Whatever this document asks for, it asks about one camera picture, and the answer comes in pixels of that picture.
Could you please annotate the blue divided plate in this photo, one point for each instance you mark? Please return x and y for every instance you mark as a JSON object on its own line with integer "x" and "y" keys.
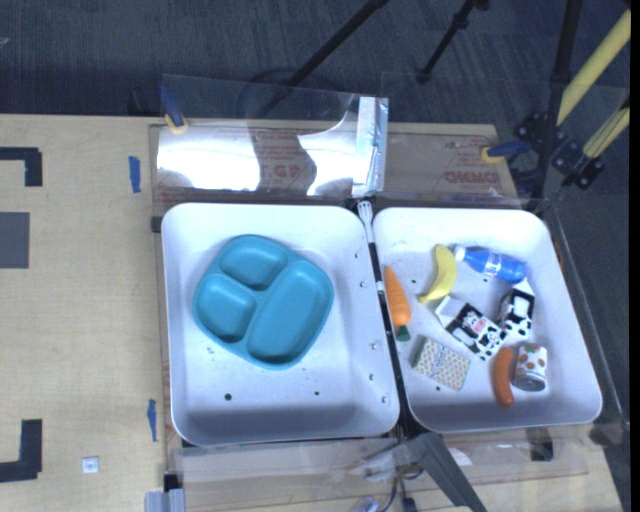
{"x": 280, "y": 310}

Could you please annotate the orange carrot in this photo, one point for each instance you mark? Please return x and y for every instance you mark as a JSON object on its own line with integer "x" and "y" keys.
{"x": 397, "y": 302}

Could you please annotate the yellow banana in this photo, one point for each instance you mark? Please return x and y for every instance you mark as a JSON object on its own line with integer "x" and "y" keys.
{"x": 445, "y": 275}

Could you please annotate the white plastic tray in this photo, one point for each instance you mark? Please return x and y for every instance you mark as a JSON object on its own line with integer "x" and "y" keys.
{"x": 300, "y": 400}
{"x": 560, "y": 400}

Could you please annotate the yellow patterned packet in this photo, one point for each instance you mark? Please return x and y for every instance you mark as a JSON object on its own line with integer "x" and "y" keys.
{"x": 442, "y": 365}

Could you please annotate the brown cardboard board red print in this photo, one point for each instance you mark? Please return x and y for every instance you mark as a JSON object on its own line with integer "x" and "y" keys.
{"x": 465, "y": 172}

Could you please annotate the cow print milk carton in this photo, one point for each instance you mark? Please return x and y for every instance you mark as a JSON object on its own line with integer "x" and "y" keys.
{"x": 517, "y": 312}
{"x": 475, "y": 327}

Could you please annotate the blue plastic bottle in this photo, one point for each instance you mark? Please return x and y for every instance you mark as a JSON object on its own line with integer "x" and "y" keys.
{"x": 492, "y": 263}

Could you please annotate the orange sausage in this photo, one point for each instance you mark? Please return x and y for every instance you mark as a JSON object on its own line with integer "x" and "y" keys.
{"x": 503, "y": 377}

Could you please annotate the small white printed can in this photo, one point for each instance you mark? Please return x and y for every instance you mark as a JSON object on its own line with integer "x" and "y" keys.
{"x": 531, "y": 367}

